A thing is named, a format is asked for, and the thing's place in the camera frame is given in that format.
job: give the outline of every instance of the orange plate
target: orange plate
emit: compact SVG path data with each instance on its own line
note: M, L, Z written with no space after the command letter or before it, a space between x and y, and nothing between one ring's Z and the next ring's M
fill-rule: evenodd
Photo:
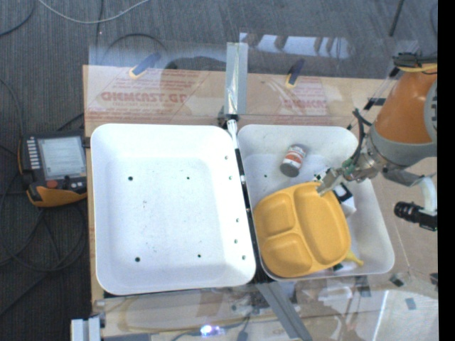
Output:
M262 260L271 275L296 278L327 269L350 249L346 217L332 191L307 182L263 198L253 212Z

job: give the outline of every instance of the gray carpet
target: gray carpet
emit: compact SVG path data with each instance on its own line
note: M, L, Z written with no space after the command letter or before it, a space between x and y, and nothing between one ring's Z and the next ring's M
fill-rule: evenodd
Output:
M99 18L101 0L44 0L61 13L82 21ZM141 0L104 0L103 17L124 11ZM390 52L417 42L426 55L437 52L438 0L405 0L393 34L389 36L399 0L153 0L125 15L101 23L81 24L57 16L37 0L0 0L0 34L27 16L19 28L0 36L0 79L18 99L24 131L54 131L83 111L82 66L98 59L116 39L133 33L161 42L225 47L241 33L275 36L343 37L356 47L350 60L308 65L310 75L384 78ZM118 52L156 50L159 43L145 36L122 39L102 64L121 64ZM283 57L249 53L251 72L283 74L290 62ZM222 70L214 60L184 60L180 68ZM11 93L0 83L0 193L17 172L15 151L20 117ZM65 129L83 125L82 119ZM20 181L9 189L0 213L2 237L18 251L38 220L37 209L21 192ZM87 317L90 305L88 250L78 243L86 221L73 206L47 211L30 244L19 255L36 268L56 267L73 247L62 271L32 270L10 259L0 246L0 340L69 340L69 322Z

